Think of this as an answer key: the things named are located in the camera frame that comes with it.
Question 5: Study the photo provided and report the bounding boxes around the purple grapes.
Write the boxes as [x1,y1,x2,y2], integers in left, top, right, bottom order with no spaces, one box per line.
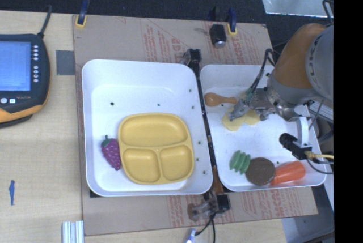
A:
[100,135,123,172]

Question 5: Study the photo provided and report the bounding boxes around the brown cardboard board, red print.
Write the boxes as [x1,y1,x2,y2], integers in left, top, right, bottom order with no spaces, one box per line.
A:
[72,14,319,237]

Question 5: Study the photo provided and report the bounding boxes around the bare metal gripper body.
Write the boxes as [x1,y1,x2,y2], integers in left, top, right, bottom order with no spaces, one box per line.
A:
[247,88,309,122]

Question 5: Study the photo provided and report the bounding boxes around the yellow divided plate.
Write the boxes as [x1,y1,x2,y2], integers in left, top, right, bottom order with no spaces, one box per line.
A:
[117,112,196,185]

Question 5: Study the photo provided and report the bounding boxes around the thin black and white rod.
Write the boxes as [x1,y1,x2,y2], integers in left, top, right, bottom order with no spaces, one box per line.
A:
[191,62,225,195]

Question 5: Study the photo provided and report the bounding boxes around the brown round biscuit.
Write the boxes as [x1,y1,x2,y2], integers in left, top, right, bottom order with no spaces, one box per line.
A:
[244,157,276,186]

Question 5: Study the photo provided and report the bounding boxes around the small black can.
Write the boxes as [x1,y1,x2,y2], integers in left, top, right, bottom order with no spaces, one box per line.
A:
[209,24,227,49]

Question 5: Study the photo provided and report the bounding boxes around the black cylinder on white bracket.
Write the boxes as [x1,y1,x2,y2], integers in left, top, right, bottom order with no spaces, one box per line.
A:
[278,115,313,161]

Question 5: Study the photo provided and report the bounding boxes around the green ridged toy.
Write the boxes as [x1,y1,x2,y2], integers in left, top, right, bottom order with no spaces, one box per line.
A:
[229,150,252,175]

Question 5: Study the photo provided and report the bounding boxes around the black block with thin wires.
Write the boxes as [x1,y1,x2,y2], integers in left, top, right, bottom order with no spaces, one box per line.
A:
[188,193,231,220]
[181,48,202,67]

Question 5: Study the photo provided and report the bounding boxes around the orange carrot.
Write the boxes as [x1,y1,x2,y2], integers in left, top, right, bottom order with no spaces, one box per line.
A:
[269,160,306,186]

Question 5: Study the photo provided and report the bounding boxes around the brown toy drumstick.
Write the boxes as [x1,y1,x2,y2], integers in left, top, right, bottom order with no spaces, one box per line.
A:
[204,92,238,108]

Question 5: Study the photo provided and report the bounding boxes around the yellow flat toy slice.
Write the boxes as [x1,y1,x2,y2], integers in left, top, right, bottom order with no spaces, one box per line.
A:
[221,91,260,132]

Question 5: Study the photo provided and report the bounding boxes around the white plastic tray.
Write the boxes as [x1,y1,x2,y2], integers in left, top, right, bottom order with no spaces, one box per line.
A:
[81,59,214,198]
[199,64,328,193]

